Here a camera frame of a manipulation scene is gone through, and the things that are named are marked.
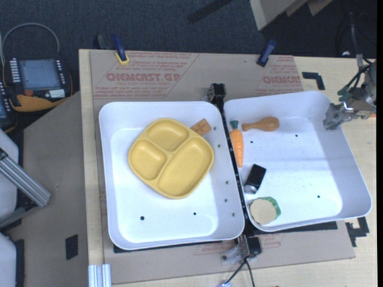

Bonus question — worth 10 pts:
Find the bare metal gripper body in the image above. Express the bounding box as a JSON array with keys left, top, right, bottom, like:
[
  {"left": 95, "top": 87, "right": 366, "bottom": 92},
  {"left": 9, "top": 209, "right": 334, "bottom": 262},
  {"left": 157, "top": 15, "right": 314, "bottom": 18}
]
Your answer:
[{"left": 343, "top": 62, "right": 377, "bottom": 121}]

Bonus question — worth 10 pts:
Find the white plastic tray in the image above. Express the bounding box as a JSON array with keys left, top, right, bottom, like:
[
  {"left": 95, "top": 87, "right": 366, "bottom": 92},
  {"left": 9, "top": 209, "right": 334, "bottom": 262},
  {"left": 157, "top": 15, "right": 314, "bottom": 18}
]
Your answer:
[
  {"left": 223, "top": 90, "right": 373, "bottom": 233},
  {"left": 98, "top": 100, "right": 246, "bottom": 251}
]

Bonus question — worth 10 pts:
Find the brown chicken drumstick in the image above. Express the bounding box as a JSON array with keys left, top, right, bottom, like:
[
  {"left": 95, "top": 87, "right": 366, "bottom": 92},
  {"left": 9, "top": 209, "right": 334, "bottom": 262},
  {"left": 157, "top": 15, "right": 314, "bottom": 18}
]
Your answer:
[{"left": 241, "top": 115, "right": 281, "bottom": 133}]

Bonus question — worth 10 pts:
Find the black can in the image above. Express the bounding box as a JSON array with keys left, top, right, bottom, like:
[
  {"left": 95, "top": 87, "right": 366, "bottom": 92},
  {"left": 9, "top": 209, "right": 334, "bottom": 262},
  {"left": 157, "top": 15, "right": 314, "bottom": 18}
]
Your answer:
[{"left": 243, "top": 163, "right": 268, "bottom": 195}]

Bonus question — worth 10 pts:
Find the orange carrot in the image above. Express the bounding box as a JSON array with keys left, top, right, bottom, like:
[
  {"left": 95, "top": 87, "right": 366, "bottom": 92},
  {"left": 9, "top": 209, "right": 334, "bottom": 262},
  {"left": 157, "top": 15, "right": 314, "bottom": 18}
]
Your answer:
[{"left": 229, "top": 120, "right": 245, "bottom": 169}]

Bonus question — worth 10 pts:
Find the thin black rod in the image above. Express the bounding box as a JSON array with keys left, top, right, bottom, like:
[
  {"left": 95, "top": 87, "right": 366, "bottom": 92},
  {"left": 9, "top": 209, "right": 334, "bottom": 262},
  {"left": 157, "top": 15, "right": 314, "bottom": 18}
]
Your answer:
[{"left": 218, "top": 97, "right": 251, "bottom": 239}]

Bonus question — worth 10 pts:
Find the green and tan round slice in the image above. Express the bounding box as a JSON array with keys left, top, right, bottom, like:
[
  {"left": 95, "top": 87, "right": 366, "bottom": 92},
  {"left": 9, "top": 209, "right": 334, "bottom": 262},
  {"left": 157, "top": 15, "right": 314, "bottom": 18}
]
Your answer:
[{"left": 248, "top": 196, "right": 282, "bottom": 225}]

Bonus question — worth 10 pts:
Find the brown biscuit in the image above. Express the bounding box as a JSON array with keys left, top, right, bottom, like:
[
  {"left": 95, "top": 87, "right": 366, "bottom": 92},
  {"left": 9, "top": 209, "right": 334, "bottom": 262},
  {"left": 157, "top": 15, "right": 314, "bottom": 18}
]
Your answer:
[{"left": 190, "top": 118, "right": 209, "bottom": 137}]

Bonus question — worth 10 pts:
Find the brown cardboard board red print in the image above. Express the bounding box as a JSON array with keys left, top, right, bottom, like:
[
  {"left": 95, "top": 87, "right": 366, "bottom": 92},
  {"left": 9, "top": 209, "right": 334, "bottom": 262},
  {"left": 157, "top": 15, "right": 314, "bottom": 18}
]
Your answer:
[{"left": 89, "top": 50, "right": 357, "bottom": 285}]

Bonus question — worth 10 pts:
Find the yellow divided plate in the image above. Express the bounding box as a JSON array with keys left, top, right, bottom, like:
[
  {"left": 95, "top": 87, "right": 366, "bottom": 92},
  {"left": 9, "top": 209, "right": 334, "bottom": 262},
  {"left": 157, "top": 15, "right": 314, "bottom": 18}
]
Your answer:
[{"left": 127, "top": 117, "right": 215, "bottom": 200}]

